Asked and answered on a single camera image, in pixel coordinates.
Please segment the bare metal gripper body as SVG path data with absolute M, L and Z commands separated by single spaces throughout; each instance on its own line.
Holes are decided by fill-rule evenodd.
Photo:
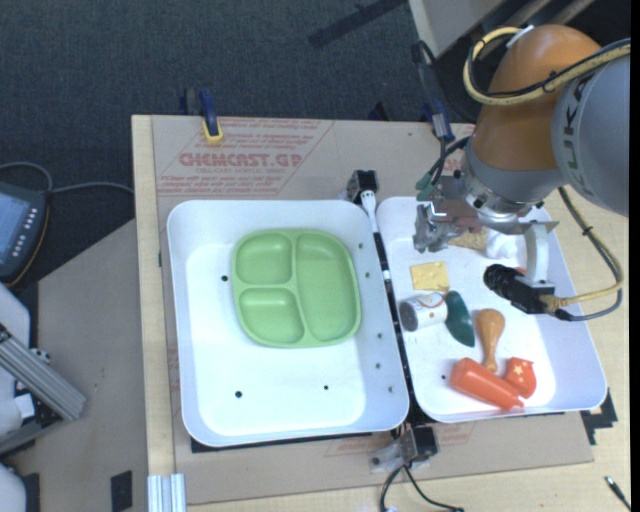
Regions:
M 457 172 L 430 186 L 430 230 L 443 234 L 507 232 L 544 197 L 540 172 Z

